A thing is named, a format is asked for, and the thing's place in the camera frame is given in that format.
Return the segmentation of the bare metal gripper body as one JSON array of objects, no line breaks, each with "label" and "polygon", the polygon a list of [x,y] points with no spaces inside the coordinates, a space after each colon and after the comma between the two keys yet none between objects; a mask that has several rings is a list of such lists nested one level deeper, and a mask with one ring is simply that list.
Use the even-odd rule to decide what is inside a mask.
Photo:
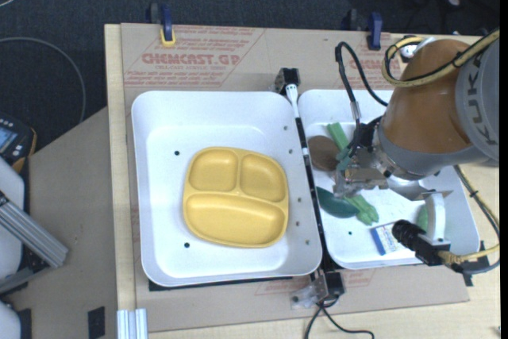
[{"label": "bare metal gripper body", "polygon": [[424,200],[433,194],[447,197],[452,190],[439,191],[421,185],[423,176],[397,166],[386,157],[374,153],[357,154],[343,170],[348,186],[364,186],[368,190],[390,190],[410,200]]}]

